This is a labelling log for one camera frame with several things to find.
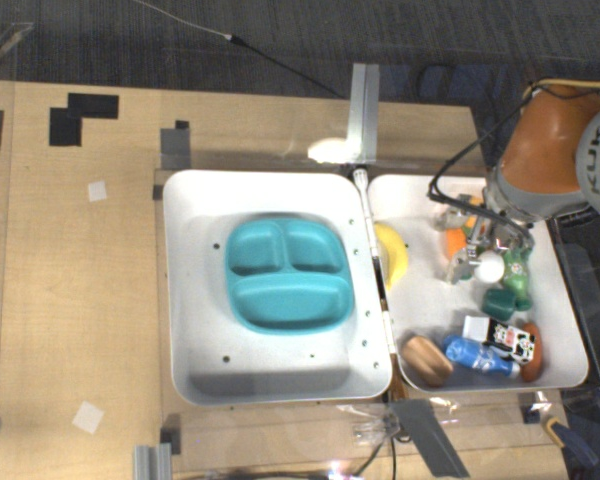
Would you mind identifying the teal divided plate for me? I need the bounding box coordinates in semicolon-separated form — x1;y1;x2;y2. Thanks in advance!
223;217;356;337

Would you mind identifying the white ball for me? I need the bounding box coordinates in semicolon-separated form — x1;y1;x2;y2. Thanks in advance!
474;250;506;284

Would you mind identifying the blue bottle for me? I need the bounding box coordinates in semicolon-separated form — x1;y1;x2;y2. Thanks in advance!
441;334;522;381

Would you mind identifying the brown bread roll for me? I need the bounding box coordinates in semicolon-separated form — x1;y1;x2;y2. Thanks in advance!
401;334;455;389

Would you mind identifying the yellow banana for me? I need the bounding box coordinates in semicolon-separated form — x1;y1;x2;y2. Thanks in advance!
373;222;411;292

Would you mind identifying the green bottle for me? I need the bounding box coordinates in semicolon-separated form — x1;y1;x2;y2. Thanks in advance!
501;246;534;313

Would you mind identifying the green can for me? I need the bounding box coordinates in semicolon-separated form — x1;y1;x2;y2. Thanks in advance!
481;287;517;320

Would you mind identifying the white plastic tray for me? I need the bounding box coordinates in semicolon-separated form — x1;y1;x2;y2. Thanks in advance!
162;169;394;408
367;173;591;395

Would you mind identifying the white cube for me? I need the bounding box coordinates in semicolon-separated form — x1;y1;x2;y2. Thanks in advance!
461;314;491;342

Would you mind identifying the red-brown sausage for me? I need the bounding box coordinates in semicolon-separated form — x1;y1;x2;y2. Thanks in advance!
519;322;545;384

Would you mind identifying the orange carrot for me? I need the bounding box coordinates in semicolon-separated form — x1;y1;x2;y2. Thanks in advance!
444;217;476;261

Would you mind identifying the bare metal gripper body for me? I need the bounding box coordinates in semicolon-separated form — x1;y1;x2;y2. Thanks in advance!
458;192;535;268

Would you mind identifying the cow print carton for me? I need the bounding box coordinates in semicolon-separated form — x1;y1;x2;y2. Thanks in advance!
481;318;538;366

